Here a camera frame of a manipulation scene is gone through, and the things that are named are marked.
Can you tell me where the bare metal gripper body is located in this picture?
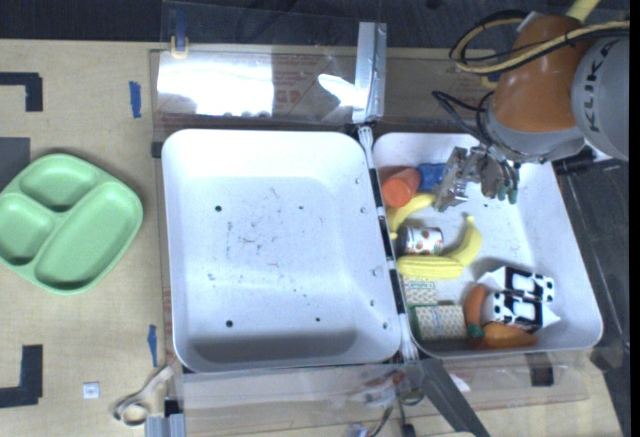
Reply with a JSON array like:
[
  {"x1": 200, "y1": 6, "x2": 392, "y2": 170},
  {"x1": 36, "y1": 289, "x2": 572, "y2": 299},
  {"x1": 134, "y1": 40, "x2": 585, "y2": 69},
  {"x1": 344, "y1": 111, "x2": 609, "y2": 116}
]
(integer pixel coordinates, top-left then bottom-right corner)
[{"x1": 446, "y1": 145, "x2": 504, "y2": 198}]

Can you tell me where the blue bottle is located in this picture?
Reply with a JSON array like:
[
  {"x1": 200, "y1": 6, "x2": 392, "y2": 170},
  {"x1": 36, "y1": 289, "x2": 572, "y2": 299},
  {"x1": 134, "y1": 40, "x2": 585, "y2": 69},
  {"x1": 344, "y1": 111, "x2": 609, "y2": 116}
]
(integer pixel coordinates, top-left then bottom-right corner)
[{"x1": 416, "y1": 162, "x2": 447, "y2": 192}]

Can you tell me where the yellow banana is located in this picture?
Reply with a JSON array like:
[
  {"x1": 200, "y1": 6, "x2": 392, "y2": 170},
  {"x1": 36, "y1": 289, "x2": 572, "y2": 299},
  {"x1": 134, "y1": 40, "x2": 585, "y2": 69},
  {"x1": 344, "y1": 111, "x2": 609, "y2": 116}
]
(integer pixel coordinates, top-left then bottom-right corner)
[
  {"x1": 386, "y1": 192, "x2": 437, "y2": 240},
  {"x1": 441, "y1": 214, "x2": 484, "y2": 269}
]

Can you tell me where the orange bottle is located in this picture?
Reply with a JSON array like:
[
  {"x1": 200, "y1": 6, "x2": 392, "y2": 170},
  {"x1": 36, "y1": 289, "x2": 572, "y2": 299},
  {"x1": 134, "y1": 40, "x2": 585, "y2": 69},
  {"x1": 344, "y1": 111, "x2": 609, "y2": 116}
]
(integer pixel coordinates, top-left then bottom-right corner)
[{"x1": 380, "y1": 166, "x2": 423, "y2": 209}]

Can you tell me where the white can with orange print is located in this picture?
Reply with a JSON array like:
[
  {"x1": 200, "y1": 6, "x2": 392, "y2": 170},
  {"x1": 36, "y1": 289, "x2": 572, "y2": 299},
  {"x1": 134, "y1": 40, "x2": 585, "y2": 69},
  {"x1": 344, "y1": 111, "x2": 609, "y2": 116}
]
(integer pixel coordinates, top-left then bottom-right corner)
[{"x1": 397, "y1": 225, "x2": 445, "y2": 257}]

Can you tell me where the yellow corn cob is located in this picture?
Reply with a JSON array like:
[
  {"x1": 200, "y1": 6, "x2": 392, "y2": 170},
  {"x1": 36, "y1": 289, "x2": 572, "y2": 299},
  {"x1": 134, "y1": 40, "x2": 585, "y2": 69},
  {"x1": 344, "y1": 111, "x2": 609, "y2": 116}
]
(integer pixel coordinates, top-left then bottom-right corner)
[{"x1": 395, "y1": 254, "x2": 467, "y2": 282}]

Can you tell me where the small patterned carton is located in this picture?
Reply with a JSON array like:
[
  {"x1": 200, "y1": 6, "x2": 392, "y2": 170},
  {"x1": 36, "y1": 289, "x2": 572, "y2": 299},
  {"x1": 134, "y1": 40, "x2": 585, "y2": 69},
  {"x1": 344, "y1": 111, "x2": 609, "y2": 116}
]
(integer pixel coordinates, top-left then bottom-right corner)
[{"x1": 401, "y1": 274, "x2": 440, "y2": 307}]

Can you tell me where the white plastic tray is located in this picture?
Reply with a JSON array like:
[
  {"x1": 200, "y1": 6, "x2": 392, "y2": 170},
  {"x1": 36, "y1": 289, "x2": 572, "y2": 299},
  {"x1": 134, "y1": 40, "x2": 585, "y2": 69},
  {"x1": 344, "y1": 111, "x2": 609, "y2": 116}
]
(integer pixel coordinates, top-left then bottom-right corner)
[
  {"x1": 371, "y1": 131, "x2": 604, "y2": 359},
  {"x1": 160, "y1": 127, "x2": 404, "y2": 373}
]

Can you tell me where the black and white carton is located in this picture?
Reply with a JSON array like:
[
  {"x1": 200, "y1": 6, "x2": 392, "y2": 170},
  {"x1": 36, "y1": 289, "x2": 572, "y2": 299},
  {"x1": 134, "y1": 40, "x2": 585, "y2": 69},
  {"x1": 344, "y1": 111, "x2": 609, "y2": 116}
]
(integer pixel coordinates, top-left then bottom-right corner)
[{"x1": 473, "y1": 265, "x2": 562, "y2": 332}]

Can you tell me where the orange carrot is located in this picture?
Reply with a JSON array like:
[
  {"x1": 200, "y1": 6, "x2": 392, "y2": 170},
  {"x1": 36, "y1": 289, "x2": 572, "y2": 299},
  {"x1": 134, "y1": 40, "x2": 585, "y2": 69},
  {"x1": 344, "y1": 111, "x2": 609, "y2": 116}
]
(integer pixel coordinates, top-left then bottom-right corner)
[{"x1": 466, "y1": 320, "x2": 540, "y2": 350}]

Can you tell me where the green divided plate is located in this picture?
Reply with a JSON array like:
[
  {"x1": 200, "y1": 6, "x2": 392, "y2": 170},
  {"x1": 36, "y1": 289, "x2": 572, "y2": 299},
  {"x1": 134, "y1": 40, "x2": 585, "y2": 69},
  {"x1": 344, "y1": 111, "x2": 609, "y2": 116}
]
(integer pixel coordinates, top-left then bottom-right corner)
[{"x1": 0, "y1": 153, "x2": 145, "y2": 297}]

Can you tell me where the black cylinder on white bracket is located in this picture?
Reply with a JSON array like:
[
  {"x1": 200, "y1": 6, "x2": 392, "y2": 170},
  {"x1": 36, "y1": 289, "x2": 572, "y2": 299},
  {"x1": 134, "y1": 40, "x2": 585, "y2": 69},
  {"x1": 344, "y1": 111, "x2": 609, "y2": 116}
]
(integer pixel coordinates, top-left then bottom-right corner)
[{"x1": 552, "y1": 150, "x2": 601, "y2": 176}]

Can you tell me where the beige strap loop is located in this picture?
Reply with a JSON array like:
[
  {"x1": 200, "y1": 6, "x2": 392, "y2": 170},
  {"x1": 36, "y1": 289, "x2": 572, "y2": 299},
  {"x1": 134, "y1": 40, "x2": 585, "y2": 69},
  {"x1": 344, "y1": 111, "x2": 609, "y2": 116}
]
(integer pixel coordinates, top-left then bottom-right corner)
[{"x1": 113, "y1": 364, "x2": 175, "y2": 427}]

